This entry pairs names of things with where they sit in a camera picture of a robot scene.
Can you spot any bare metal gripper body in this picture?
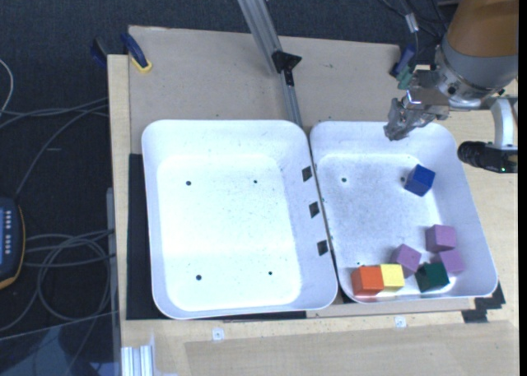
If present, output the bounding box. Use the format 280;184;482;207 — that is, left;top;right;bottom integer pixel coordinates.
405;68;501;121

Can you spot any yellow cube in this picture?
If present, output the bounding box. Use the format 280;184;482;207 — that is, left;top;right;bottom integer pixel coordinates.
379;263;406;294

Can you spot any orange cube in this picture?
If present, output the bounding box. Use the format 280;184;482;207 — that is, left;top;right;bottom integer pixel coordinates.
350;265;385;298

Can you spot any white plastic tray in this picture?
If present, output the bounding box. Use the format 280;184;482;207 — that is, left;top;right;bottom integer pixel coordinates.
141;118;339;321
308;120;499;305

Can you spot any brown cardboard board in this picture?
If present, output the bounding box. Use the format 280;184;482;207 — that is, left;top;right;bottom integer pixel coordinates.
127;25;477;320

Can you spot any purple cube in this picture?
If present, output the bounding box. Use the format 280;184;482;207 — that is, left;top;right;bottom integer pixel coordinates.
389;243;422;279
437;248;465;276
424;224;458;253

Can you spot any blue cube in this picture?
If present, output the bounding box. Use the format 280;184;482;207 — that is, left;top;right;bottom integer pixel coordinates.
403;163;436;197

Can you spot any green cube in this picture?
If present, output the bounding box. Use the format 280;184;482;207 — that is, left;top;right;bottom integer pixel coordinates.
413;261;450;294

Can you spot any black cylinder on white bracket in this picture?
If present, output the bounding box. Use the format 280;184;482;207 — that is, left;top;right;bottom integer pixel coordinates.
457;94;519;174

